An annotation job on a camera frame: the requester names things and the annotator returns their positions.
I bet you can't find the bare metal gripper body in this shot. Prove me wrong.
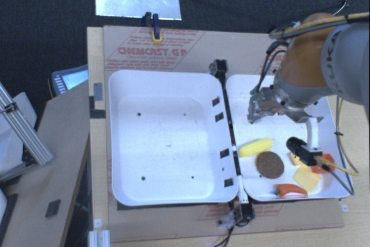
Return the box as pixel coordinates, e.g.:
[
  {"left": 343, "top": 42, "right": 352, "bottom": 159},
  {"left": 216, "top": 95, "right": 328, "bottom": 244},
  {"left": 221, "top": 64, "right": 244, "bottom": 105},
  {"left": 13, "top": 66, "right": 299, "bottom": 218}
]
[{"left": 256, "top": 86, "right": 296, "bottom": 120}]

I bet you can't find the white plastic tray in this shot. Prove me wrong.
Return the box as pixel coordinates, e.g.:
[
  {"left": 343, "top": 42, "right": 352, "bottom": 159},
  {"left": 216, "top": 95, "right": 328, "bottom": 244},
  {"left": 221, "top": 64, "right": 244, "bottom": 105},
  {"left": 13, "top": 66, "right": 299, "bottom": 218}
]
[
  {"left": 108, "top": 69, "right": 241, "bottom": 207},
  {"left": 225, "top": 74, "right": 351, "bottom": 202}
]

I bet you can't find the thin black and white rod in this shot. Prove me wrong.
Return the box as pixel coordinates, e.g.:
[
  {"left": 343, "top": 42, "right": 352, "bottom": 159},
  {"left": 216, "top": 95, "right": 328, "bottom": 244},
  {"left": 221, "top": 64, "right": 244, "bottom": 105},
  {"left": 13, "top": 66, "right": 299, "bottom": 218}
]
[{"left": 219, "top": 72, "right": 250, "bottom": 207}]

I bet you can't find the yellow corn cob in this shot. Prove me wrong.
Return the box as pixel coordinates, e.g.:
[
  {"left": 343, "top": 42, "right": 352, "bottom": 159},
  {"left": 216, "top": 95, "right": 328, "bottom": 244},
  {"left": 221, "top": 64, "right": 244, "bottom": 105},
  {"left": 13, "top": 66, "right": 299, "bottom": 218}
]
[{"left": 238, "top": 137, "right": 274, "bottom": 158}]

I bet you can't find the brown round biscuit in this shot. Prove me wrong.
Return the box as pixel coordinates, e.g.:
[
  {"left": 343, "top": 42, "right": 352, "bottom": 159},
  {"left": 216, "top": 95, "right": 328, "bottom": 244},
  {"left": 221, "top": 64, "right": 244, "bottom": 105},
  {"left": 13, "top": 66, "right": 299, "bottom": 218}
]
[{"left": 255, "top": 150, "right": 285, "bottom": 179}]

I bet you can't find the small pale yellow piece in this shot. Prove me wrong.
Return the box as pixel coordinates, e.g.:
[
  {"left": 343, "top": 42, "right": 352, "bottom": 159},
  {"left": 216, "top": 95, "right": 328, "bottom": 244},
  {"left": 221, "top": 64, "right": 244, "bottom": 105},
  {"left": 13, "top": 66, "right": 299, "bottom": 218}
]
[{"left": 289, "top": 152, "right": 303, "bottom": 167}]

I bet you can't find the yellow cheese slice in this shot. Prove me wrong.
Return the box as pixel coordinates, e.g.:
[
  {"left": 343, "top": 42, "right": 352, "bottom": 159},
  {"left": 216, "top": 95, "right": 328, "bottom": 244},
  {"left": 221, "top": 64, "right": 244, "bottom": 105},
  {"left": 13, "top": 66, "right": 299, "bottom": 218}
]
[{"left": 292, "top": 164, "right": 323, "bottom": 194}]

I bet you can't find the orange carrot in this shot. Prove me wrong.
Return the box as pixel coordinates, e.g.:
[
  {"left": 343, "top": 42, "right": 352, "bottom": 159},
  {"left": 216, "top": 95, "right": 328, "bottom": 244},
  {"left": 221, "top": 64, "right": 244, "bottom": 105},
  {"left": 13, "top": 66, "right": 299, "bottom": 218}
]
[{"left": 273, "top": 183, "right": 308, "bottom": 198}]

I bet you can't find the orange red toy pepper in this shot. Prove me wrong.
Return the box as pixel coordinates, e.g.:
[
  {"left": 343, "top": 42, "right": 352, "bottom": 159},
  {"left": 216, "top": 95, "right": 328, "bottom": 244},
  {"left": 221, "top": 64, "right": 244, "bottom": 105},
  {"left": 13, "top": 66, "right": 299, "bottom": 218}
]
[{"left": 311, "top": 153, "right": 336, "bottom": 175}]

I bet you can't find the brown cardboard board red print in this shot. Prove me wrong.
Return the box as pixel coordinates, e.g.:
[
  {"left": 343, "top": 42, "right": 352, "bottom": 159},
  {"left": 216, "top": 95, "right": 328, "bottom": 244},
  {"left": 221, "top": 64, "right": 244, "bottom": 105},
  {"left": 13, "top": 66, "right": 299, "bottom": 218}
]
[{"left": 103, "top": 25, "right": 346, "bottom": 244}]

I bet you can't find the black cylinder on white bracket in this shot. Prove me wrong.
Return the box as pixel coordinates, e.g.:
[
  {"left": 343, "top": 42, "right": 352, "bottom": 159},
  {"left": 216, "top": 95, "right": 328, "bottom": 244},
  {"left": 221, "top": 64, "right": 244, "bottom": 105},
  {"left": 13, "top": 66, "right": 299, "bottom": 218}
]
[{"left": 285, "top": 115, "right": 325, "bottom": 167}]

